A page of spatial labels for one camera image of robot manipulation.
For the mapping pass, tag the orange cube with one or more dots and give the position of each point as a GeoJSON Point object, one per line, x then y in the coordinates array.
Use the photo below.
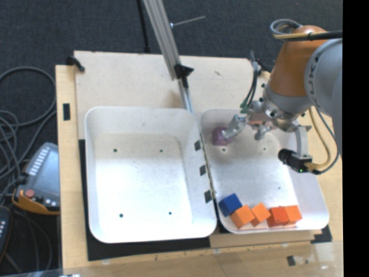
{"type": "Point", "coordinates": [261, 212]}
{"type": "Point", "coordinates": [294, 213]}
{"type": "Point", "coordinates": [241, 216]}

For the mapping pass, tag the blue cube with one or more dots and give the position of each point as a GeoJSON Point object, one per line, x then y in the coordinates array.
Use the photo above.
{"type": "Point", "coordinates": [229, 204]}

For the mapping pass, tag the red-orange cube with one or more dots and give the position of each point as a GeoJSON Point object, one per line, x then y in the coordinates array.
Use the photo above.
{"type": "Point", "coordinates": [278, 216]}

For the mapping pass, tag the pale wood flat board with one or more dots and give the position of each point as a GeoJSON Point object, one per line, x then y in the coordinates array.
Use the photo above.
{"type": "Point", "coordinates": [129, 79]}

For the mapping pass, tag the purple cube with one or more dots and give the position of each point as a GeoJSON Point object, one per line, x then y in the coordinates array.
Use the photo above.
{"type": "Point", "coordinates": [218, 136]}

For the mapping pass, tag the white plastic tray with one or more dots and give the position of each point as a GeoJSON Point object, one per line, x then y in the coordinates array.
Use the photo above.
{"type": "Point", "coordinates": [138, 177]}
{"type": "Point", "coordinates": [253, 172]}

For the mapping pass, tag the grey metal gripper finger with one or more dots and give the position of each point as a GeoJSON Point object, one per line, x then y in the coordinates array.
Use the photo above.
{"type": "Point", "coordinates": [261, 131]}
{"type": "Point", "coordinates": [234, 127]}

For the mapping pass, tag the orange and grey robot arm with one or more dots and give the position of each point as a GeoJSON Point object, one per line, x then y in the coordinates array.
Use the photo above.
{"type": "Point", "coordinates": [291, 68]}

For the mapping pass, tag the black cylinder on white bracket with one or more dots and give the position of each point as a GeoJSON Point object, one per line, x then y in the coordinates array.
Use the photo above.
{"type": "Point", "coordinates": [294, 158]}

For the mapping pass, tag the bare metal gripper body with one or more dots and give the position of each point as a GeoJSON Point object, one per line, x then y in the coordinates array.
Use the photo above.
{"type": "Point", "coordinates": [274, 116]}

